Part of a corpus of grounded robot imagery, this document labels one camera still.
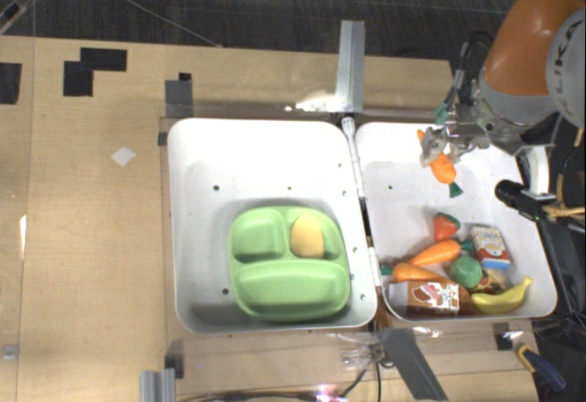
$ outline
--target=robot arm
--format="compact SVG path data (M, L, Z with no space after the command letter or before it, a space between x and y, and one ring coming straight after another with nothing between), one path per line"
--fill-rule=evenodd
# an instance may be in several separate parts
M428 129L422 142L422 164L446 145L453 162L494 145L523 156L530 170L529 186L497 189L501 200L514 206L515 197L516 207L528 202L535 208L555 200L549 193L547 146L527 143L525 135L557 112L584 128L584 5L585 0L516 0L469 94L462 91L463 68L456 71L435 113L440 128ZM462 55L469 47L463 46Z

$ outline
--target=toy food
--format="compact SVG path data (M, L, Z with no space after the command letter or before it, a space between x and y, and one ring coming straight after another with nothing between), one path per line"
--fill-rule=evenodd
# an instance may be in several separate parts
M472 302L478 310L485 314L505 314L521 306L529 285L531 285L531 278L525 277L521 283L500 295L473 293Z
M511 287L511 282L503 270L496 268L483 268L483 277L480 283L468 291L471 293L488 293L489 295L498 295L507 291Z
M481 266L501 270L506 270L511 266L511 260L506 252L505 241L500 231L496 228L473 226L470 234Z
M450 239L460 229L460 222L447 213L436 213L433 217L433 239L437 242Z
M453 239L439 241L409 260L409 264L412 266L430 266L432 264L450 262L458 258L462 248L468 248L468 243L464 241L460 244Z
M425 133L422 130L418 130L419 142L422 142L424 137ZM438 157L429 163L429 167L439 182L450 186L451 198L463 194L463 190L454 182L456 180L456 168L444 153L439 153Z
M458 257L450 266L450 278L465 288L474 288L482 277L480 263L467 255Z
M390 285L389 293L398 293L407 314L456 316L474 311L470 295L456 283L409 280Z
M297 257L322 258L324 249L320 222L307 214L299 216L291 226L289 247Z
M442 277L420 266L412 266L404 262L393 267L393 279L396 283L408 280L434 280L441 283L453 283L450 279Z

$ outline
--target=black cable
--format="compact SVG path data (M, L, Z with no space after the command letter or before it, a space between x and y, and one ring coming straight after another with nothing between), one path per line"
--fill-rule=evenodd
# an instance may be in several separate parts
M363 371L358 374L356 379L346 387L341 393L340 397L346 397L358 384L362 381L364 375L368 371L368 366L366 366ZM379 402L380 402L380 394L382 391L381 388L381 379L380 379L380 371L378 369L378 364L376 365L376 374L379 381ZM194 398L187 398L181 400L181 402L214 402L214 401L222 401L222 402L245 402L250 399L255 398L263 398L263 397L282 397L282 398L294 398L296 400L301 400L303 402L315 402L316 395L313 392L231 392L222 395L218 395L215 397L194 397Z
M381 368L378 363L374 364L376 367L376 383L377 383L377 394L376 402L381 402L381 396L383 395L383 381L381 380Z
M467 103L468 105L472 104L472 87L467 85L465 81L468 58L470 57L472 49L474 49L475 46L482 45L488 50L493 44L493 41L494 38L489 33L485 31L473 31L468 39L462 44L460 50L460 66L458 69L456 69L456 73L454 74L454 84L450 87L448 94L443 100L446 111L451 110L451 107L454 105L456 100L456 96L459 97L461 103ZM458 72L461 73L460 78L457 78Z
M246 402L247 400L265 397L280 397L301 400L302 402L315 402L315 394L312 392L231 392L214 397L200 398L199 396L193 398L182 399L181 402Z
M566 155L566 157L564 157L564 159L561 163L561 168L559 169L558 177L557 177L557 184L558 185L556 187L559 187L559 189L561 190L560 192L558 192L558 199L560 200L559 206L562 208L566 208L566 205L564 202L564 195L563 195L563 182L566 178L566 171L568 170L568 165L570 164L570 162L574 158L574 155L579 151L580 145L581 145L581 143L583 143L583 139L580 140L580 143L576 143L576 141L577 141L577 138L574 141L574 143L572 144L571 149L568 152L568 154ZM565 225L565 226L568 226L569 224L573 223L574 225L576 225L579 228L584 227L584 220L574 218L572 216L560 217L557 219L557 221L559 224Z
M361 371L361 373L358 375L358 377L356 379L354 379L353 383L351 383L348 387L346 387L343 391L341 391L340 397L348 396L348 394L350 394L350 391L352 391L356 386L358 386L358 384L363 380L363 377L367 371L368 371L368 366L366 366L363 369L363 371Z

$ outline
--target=wooden surface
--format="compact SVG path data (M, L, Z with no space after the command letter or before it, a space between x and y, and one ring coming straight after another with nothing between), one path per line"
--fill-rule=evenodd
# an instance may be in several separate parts
M140 372L160 370L174 340L198 349L191 354L208 365L197 377L209 386L220 387L239 368L255 380L254 372L263 371L271 356L246 351L256 345L254 339L238 343L244 345L241 352L230 353L234 339L190 336L169 317L173 307L166 307L165 296L172 291L165 285L168 237L157 146L165 80L176 80L180 71L191 73L196 102L261 102L280 109L315 92L333 92L336 56L0 38L0 49L9 46L32 49L22 60L34 58L26 61L28 68L34 66L32 121L24 124L32 127L29 150L19 155L22 160L10 160L17 166L30 155L29 180L3 179L2 184L27 186L17 401L138 400ZM81 46L128 49L127 72L95 72L93 98L64 98L63 61L78 60ZM0 57L6 61L5 53ZM430 109L449 86L450 70L443 61L367 58L365 63L365 106ZM26 120L24 114L19 117ZM111 159L121 147L136 153L124 167ZM13 226L11 221L6 228ZM19 295L15 290L16 300ZM529 330L524 338L533 342ZM490 329L461 331L465 338L421 341L453 400L537 400L530 374L511 353L495 350ZM267 337L266 348L271 339L283 347L300 342L298 335L283 334ZM289 356L283 350L286 365L275 369L268 383L278 386L280 376L283 381L307 379L307 367L293 357L309 354L303 348ZM353 373L341 373L337 347L322 348L339 378L335 382L352 380ZM314 364L330 375L324 361L314 359ZM384 391L393 400L412 400L396 370L384 377ZM267 382L266 377L258 380ZM12 389L0 389L0 397L12 402L16 380L8 386ZM373 390L375 384L366 381L351 400L371 400Z
M0 104L0 350L18 343L23 237L28 202L28 161L35 48L30 39L3 38L0 61L21 63L18 104ZM14 400L18 361L0 359L0 400Z

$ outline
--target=black tape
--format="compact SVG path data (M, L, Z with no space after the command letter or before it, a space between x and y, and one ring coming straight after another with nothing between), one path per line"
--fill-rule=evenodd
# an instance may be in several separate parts
M166 354L165 368L173 368L175 370L175 378L183 379L183 376L185 375L185 364L183 362L183 356L176 354Z
M63 67L63 96L93 96L93 74L78 61L66 61Z
M16 104L20 94L20 63L0 63L0 104Z
M496 324L493 324L493 331L496 349L499 352L513 350L513 341L511 340L508 322L497 322Z
M166 147L167 146L167 139L168 139L167 132L159 132L157 145L159 145L160 147Z
M81 48L83 71L126 71L128 52L123 49Z

